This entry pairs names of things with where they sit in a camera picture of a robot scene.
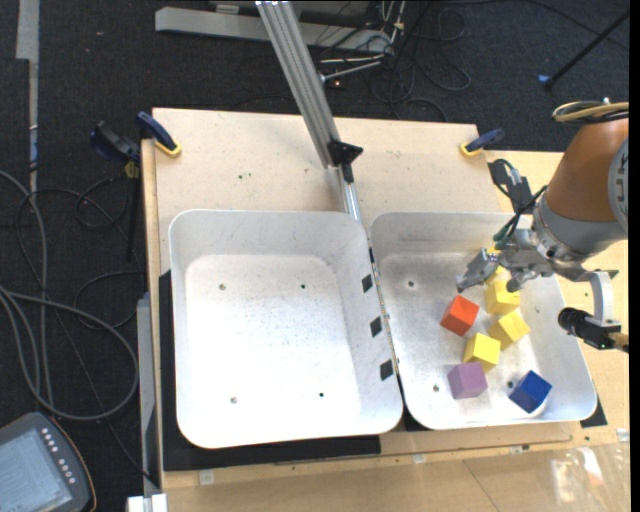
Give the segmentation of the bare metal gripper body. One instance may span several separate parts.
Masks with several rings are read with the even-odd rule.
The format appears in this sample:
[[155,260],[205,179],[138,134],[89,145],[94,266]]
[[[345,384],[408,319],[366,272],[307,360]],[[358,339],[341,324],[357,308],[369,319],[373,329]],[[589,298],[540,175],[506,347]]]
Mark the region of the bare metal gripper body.
[[499,264],[505,269],[533,269],[539,277],[559,275],[569,281],[586,281],[593,274],[583,264],[586,256],[554,238],[549,232],[516,229],[500,252]]

